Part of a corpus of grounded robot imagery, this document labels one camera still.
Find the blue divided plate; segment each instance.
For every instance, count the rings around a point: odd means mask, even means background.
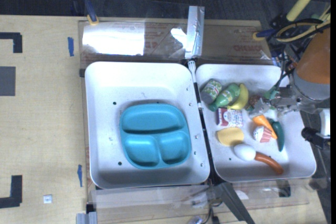
[[[125,156],[137,168],[171,167],[190,156],[187,121],[173,105],[131,106],[122,113],[119,128]]]

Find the light wood surface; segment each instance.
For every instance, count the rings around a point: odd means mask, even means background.
[[[23,53],[0,40],[0,66],[16,67],[16,95],[0,97],[0,197],[10,177],[23,176],[20,207],[0,209],[0,223],[76,223],[87,201],[86,152],[79,77],[78,22],[82,17],[0,16],[1,32],[20,32]],[[74,39],[70,57],[68,37]],[[83,187],[78,165],[82,165]],[[52,195],[51,204],[43,195]],[[256,223],[326,223],[316,192],[308,203],[250,210]],[[232,213],[222,223],[236,222]],[[190,217],[136,223],[187,223]]]

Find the yellow banana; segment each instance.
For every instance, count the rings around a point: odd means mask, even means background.
[[[248,90],[243,83],[239,85],[239,88],[240,88],[239,97],[233,103],[233,105],[227,106],[228,109],[241,110],[244,108],[244,106],[246,106],[248,102]]]

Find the brown sausage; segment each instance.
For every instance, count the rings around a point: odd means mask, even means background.
[[[283,167],[280,164],[278,164],[274,159],[266,156],[263,153],[257,152],[254,159],[256,161],[268,164],[278,175],[281,175],[284,171]]]

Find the gray square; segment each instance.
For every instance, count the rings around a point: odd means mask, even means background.
[[[0,67],[0,96],[15,96],[15,67]]]

